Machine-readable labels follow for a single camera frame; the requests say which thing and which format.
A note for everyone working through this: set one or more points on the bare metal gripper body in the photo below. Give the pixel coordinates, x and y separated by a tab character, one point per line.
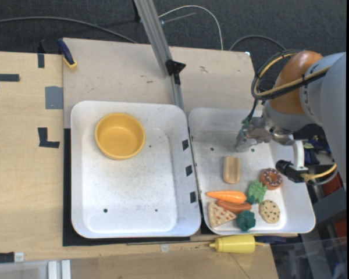
261	132

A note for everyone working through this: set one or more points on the brown doughnut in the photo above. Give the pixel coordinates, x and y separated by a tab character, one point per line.
266	182

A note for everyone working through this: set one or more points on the pale wood board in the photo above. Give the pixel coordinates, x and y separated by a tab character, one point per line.
119	71

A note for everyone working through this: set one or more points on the yellow bowl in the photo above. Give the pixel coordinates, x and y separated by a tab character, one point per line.
119	136

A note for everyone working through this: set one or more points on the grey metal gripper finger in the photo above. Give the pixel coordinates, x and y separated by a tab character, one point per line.
240	143
250	144

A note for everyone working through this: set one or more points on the brown sausage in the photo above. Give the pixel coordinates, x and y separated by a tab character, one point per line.
234	207

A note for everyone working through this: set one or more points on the yellow mustard bottle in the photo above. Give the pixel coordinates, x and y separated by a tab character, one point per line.
235	243

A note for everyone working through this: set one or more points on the green broccoli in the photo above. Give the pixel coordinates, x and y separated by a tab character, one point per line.
245	221

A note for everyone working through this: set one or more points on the green lettuce leaf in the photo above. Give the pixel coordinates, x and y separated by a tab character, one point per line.
257	191

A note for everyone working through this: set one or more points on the tan chocolate chip biscuit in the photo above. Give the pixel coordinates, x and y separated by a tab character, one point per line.
269	211

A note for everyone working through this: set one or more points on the orange carrot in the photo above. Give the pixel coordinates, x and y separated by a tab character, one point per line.
228	196

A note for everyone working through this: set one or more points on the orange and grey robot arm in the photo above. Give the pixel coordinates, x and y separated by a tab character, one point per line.
322	97

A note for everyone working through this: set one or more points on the tan bread roll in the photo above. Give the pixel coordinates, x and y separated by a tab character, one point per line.
231	170

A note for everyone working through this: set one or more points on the white plastic tray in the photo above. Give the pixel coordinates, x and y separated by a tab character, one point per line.
128	190
212	132

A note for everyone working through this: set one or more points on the pizza slice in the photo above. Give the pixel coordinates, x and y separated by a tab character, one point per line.
218	215

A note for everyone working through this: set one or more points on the black cylinder on white bracket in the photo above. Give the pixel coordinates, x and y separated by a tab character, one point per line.
291	168

